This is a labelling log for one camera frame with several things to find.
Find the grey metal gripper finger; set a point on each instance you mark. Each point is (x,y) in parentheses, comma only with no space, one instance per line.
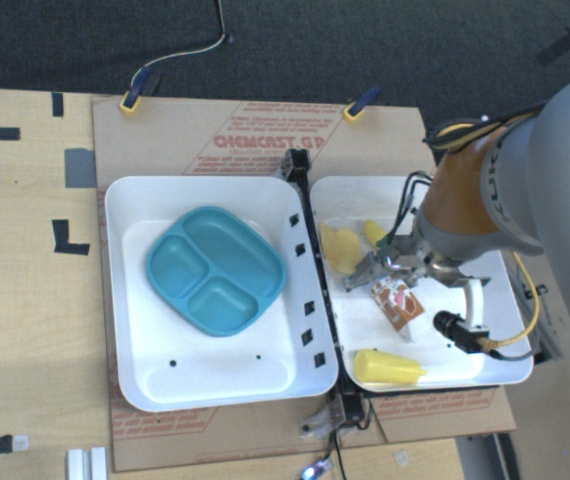
(362,272)
(414,280)

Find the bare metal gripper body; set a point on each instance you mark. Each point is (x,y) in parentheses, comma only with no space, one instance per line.
(415,255)

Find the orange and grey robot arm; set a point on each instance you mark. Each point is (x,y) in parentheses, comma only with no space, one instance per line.
(515,188)

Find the orange and white packet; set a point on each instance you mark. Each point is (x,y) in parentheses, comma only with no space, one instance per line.
(399,304)

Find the pale yellow crisp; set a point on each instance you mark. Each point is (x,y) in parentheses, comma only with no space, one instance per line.
(341,250)

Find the small yellow wedge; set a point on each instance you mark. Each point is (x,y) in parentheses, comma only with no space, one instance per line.
(373,231)

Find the white plastic tray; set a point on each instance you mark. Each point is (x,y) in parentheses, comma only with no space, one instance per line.
(365,318)
(215,368)

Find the yellow squeeze bottle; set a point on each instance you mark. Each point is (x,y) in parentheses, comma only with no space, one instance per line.
(382,367)

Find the blue divided plate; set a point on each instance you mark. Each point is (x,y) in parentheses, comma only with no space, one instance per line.
(215,268)

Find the brown cardboard board red print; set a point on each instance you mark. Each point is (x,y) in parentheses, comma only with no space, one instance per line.
(175,138)

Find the black cylinder on white bracket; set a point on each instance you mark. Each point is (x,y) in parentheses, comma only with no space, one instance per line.
(457,328)

